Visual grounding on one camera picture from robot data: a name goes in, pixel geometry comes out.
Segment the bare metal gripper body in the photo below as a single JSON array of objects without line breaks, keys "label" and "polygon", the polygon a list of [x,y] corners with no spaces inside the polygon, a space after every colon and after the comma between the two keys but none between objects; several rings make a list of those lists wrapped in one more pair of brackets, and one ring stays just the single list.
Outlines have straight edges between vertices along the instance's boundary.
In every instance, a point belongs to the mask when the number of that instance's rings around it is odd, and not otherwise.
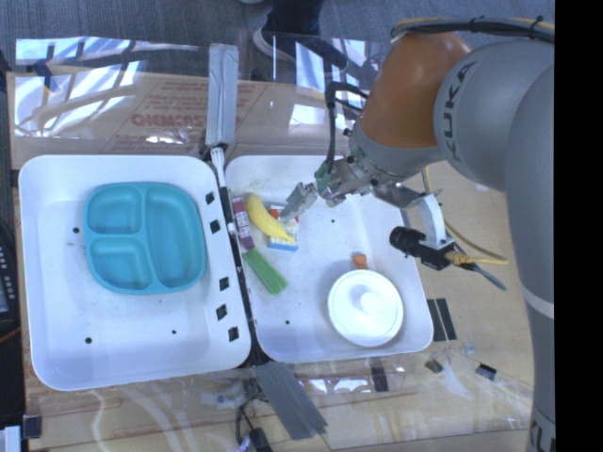
[{"label": "bare metal gripper body", "polygon": [[390,173],[361,155],[326,159],[319,167],[319,196],[330,206],[339,205],[348,195],[364,196],[391,184]]}]

